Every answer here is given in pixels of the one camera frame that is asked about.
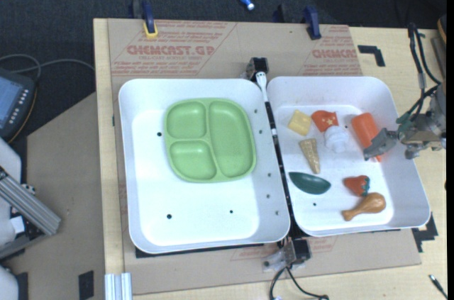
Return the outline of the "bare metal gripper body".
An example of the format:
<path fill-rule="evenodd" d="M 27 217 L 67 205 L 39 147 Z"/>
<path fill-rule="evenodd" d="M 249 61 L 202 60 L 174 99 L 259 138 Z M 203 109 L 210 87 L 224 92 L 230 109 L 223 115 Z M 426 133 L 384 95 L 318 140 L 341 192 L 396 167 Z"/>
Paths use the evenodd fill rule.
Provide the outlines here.
<path fill-rule="evenodd" d="M 446 149 L 446 117 L 444 114 L 426 112 L 412 122 L 399 127 L 399 140 L 406 146 L 406 159 L 414 159 L 425 149 Z"/>

